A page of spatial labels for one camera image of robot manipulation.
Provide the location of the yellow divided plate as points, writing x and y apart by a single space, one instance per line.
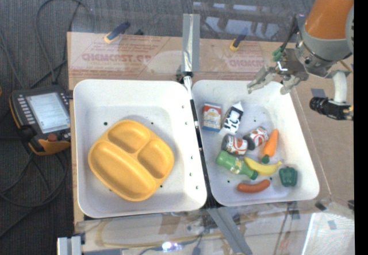
130 159

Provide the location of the orange carrot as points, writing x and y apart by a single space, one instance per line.
271 144

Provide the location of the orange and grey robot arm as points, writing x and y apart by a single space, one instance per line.
327 15

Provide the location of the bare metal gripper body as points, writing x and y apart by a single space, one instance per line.
302 64

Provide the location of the brown cardboard board red print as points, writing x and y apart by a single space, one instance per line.
115 55

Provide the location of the red and white carton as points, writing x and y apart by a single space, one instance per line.
212 117

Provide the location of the orange sausage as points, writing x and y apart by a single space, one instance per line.
253 187

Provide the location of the black cylinder on white bracket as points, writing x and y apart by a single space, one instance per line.
335 98

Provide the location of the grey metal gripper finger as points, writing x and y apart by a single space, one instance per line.
260 78
289 85

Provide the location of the yellow banana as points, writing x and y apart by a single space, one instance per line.
263 167

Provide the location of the red and white can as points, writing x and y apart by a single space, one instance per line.
257 137
235 145

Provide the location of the black and white milk carton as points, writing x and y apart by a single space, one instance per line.
233 119

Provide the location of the white plastic tray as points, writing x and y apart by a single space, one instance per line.
115 98
290 139

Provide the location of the green bell pepper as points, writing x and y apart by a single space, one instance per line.
288 176

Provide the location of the green bottle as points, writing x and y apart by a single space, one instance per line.
234 163

